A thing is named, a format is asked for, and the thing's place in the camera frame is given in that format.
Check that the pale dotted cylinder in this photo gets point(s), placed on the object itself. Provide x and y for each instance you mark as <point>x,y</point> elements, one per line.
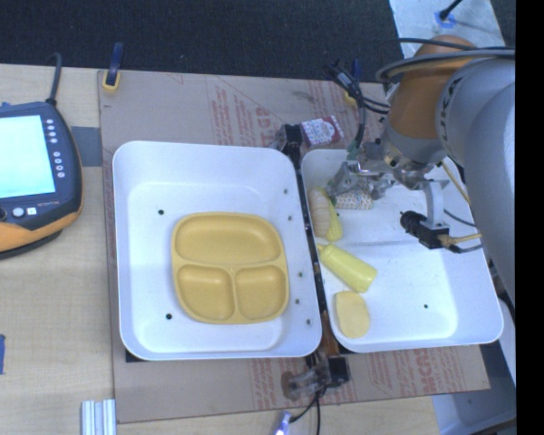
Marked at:
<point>354,202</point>

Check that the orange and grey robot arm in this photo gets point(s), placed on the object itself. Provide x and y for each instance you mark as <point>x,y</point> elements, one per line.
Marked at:
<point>480,152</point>

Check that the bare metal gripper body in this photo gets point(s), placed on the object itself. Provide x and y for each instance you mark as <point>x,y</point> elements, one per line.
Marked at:
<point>401,170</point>

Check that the brown cardboard board, red print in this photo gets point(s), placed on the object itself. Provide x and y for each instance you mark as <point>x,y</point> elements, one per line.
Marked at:
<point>163,107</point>

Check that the red and white small carton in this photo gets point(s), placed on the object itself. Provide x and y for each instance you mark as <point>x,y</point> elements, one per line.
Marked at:
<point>321,132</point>

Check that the thin black and white rod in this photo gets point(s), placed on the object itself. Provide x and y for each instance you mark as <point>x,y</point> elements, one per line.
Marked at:
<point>316,270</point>

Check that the white plastic tray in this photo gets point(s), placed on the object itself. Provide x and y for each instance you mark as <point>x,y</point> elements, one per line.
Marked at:
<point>145,265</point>
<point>426,283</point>

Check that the yellow squeeze bottle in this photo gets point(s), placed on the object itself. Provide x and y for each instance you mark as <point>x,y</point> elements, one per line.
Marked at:
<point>350,267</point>

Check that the yellow divided plate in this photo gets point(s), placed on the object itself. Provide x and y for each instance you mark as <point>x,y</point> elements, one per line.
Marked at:
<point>229,265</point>

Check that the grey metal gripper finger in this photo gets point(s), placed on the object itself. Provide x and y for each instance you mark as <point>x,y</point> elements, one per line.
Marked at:
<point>340,180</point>
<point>381,189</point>

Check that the yellow oval toy food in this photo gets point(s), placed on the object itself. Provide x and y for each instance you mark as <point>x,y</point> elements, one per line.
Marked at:
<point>352,314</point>

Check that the black cylinder on white bracket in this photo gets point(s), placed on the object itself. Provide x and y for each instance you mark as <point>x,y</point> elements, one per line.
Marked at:
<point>428,231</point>

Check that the yellow corn cob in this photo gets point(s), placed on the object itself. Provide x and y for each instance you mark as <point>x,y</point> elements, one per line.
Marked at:
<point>323,215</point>

